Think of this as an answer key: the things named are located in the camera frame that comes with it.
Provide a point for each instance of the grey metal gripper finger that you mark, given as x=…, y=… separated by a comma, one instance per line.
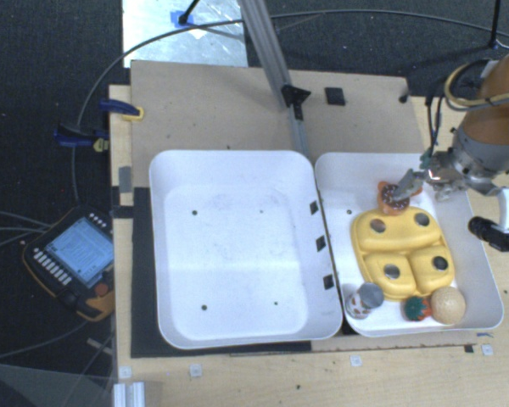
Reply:
x=405, y=185
x=417, y=181

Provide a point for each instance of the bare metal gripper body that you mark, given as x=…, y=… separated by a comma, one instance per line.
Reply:
x=447, y=172

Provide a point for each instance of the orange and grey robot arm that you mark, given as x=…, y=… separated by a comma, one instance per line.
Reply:
x=490, y=129

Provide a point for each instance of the orange doughnut with brown icing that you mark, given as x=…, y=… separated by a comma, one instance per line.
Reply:
x=386, y=204

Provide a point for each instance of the yellow divided plate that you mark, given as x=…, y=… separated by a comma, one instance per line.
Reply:
x=401, y=238

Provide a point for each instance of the white plastic tray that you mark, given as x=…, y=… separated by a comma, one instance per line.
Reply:
x=237, y=248
x=471, y=248

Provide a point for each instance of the black block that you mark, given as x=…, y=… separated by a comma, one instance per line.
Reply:
x=335, y=96

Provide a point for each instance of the small white can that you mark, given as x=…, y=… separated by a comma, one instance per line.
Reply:
x=362, y=301

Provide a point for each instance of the red and green toy vegetable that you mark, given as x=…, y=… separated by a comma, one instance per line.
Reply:
x=416, y=308

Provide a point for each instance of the beige round bread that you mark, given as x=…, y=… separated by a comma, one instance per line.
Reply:
x=448, y=305

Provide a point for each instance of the brown cardboard board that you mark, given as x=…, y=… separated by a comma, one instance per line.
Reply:
x=220, y=113

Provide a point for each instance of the black cylinder on white bracket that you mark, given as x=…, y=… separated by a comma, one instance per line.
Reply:
x=488, y=229

